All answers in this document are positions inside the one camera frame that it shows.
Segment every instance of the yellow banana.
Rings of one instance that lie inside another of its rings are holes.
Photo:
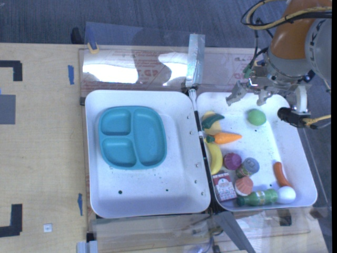
[[[211,175],[217,174],[221,167],[222,167],[222,153],[219,145],[213,142],[206,142],[204,141],[209,149],[209,152],[211,154]]]

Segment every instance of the blue plate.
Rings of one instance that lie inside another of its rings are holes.
[[[100,117],[98,136],[103,159],[115,168],[154,168],[166,157],[163,121],[156,111],[148,107],[107,109]]]

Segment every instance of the white egg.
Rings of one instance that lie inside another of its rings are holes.
[[[277,190],[277,203],[287,205],[296,199],[296,192],[292,187],[284,186]]]

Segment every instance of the wooden table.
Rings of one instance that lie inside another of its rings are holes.
[[[1,252],[76,252],[76,243],[86,240],[81,48],[0,43],[0,60],[18,60],[23,65],[22,81],[13,81],[12,68],[0,67],[1,94],[16,96],[15,124],[0,124],[0,226],[11,225],[11,205],[23,208],[22,231],[19,236],[0,238]],[[74,68],[74,84],[69,65]],[[309,214],[306,219],[310,230],[306,233],[273,237],[247,233],[247,237],[256,252],[327,252],[318,221]],[[224,251],[237,250],[228,239],[220,245]]]

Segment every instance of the green bottle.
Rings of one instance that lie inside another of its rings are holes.
[[[277,201],[277,192],[275,189],[267,189],[265,191],[257,190],[250,193],[248,196],[239,196],[236,199],[236,203],[239,206],[250,205],[250,206],[261,206],[269,205]]]

